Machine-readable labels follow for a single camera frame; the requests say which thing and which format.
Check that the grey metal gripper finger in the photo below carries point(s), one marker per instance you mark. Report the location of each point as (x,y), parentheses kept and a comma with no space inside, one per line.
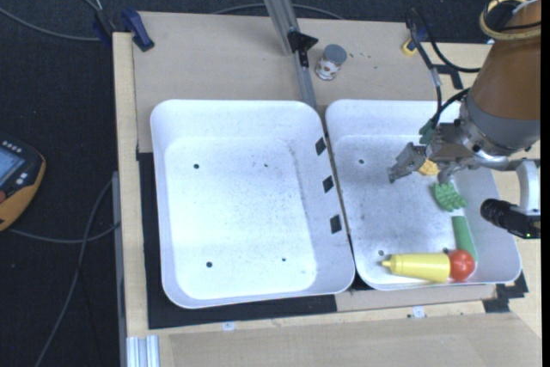
(447,174)
(406,162)

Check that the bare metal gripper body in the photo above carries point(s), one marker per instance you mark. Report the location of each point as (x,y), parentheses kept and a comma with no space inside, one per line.
(451,144)

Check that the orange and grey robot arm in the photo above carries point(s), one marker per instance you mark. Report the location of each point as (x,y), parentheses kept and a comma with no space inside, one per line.
(509,69)

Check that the yellow toy corn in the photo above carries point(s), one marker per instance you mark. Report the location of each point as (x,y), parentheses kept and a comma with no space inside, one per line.
(429,168)

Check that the white plastic tray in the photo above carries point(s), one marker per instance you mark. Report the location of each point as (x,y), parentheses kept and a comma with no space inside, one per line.
(240,206)
(399,219)

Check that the green toy cucumber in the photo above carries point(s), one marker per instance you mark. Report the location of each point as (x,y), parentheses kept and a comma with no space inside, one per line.
(464,236)

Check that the thin black rod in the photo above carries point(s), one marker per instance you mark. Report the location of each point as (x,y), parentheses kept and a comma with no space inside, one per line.
(339,195)

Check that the red toy tomato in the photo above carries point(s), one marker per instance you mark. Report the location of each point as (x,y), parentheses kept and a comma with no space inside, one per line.
(462,265)

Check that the yellow mustard bottle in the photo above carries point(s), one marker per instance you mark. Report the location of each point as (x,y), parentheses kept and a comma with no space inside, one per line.
(423,266)

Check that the brown cardboard board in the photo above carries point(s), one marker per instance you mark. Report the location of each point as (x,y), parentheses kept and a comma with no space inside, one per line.
(223,64)

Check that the black cylinder on white bracket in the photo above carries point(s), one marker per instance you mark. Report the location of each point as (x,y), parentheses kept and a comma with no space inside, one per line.
(511,215)

